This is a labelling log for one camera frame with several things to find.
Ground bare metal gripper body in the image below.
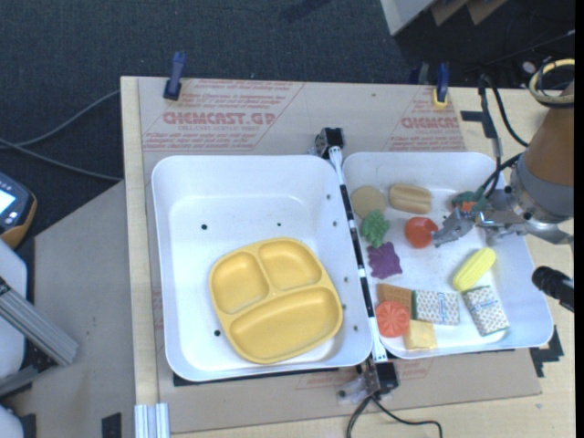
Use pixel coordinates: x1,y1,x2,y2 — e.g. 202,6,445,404
474,183,575,246

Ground red tomato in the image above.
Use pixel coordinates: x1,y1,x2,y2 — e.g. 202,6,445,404
403,215,440,250

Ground yellow corn cob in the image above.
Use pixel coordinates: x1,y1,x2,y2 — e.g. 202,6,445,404
452,246,497,293

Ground white plastic tray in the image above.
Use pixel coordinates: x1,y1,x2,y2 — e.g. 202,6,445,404
341,151,555,361
151,153,375,383

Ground tan bread bun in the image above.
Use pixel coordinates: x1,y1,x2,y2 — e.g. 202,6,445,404
388,182,433,215

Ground purple grapes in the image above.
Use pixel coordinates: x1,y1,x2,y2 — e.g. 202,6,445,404
366,241,404,280

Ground green broccoli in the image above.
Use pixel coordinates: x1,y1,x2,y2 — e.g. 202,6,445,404
359,208,391,249

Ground white patterned packet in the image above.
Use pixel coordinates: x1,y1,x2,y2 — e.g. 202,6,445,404
461,284,511,338
411,288,462,327

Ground tan round biscuit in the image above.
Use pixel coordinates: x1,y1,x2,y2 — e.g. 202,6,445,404
349,184,388,221

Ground orange waffle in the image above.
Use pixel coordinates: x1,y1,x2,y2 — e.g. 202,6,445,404
376,282,414,312

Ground thin black and white rod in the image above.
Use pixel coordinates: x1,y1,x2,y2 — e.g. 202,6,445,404
328,145,390,364

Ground orange round slice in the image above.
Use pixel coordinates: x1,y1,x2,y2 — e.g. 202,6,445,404
374,299,412,339

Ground yellow cheese wedge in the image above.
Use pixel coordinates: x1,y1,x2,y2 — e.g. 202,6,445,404
402,318,439,352

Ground yellow divided plate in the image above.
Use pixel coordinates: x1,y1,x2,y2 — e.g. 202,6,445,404
207,236,345,366

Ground brown cardboard board red print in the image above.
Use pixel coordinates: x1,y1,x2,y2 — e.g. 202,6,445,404
136,77,545,433

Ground black cylinder on white bracket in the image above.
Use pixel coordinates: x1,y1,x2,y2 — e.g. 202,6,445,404
530,265,575,313

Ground black block with thin wires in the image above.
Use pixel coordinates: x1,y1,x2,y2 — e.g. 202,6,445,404
363,360,401,400
314,126,346,160

